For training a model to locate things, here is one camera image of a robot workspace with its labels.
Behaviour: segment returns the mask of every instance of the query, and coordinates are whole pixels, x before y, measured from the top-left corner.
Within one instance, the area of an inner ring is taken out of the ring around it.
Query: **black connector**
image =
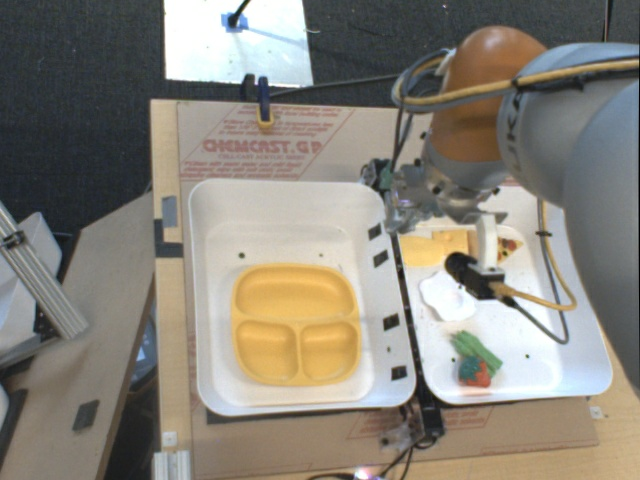
[[[454,252],[445,260],[444,268],[476,299],[495,299],[496,295],[489,287],[489,283],[504,282],[504,272],[480,272],[471,267],[477,263],[478,260],[468,254]]]

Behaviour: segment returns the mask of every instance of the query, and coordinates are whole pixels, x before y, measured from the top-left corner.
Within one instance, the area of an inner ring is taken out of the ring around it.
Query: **green vegetable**
[[[487,349],[480,340],[467,331],[460,331],[451,339],[456,352],[463,357],[477,356],[487,363],[489,375],[493,377],[502,366],[502,361]]]

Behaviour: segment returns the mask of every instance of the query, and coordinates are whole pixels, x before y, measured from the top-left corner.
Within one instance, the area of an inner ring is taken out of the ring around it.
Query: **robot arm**
[[[508,174],[563,208],[585,292],[636,387],[637,59],[637,45],[572,44],[547,51],[514,29],[475,32],[458,47],[436,103],[406,97],[406,73],[394,87],[401,108],[435,113],[421,165],[396,172],[388,196],[389,227],[401,232],[434,214],[468,221]],[[631,68],[608,69],[612,61],[631,62]],[[594,74],[584,66],[599,67]],[[538,75],[567,69],[579,73]],[[504,79],[514,82],[496,83]],[[518,80],[529,85],[521,88]],[[479,84],[489,87],[490,98],[470,90]],[[461,96],[447,101],[454,92]]]

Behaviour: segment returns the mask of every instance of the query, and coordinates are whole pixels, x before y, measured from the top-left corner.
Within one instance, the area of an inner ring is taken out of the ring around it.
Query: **dark floor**
[[[615,0],[611,40],[638,42],[640,0]],[[601,38],[605,0],[304,0],[316,83],[396,73],[489,24],[548,46]],[[0,200],[75,231],[149,182],[151,98],[237,99],[163,76],[163,0],[0,0]],[[389,85],[291,102],[390,105]]]

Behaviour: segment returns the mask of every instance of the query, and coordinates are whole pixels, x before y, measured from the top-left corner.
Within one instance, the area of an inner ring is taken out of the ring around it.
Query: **yellow plate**
[[[346,277],[316,265],[248,268],[231,300],[233,347],[252,379],[281,386],[341,382],[358,366],[358,303]]]

